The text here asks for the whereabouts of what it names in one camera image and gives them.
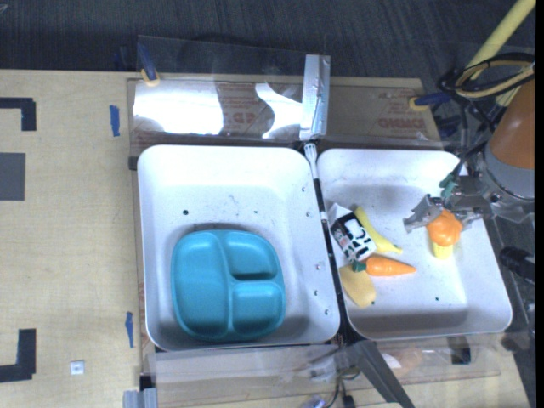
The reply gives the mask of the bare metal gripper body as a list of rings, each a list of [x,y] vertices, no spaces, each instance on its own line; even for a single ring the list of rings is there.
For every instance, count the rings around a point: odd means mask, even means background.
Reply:
[[[535,200],[500,186],[491,176],[449,175],[441,181],[443,205],[456,216],[477,213],[479,218],[504,218],[516,224],[533,221]]]

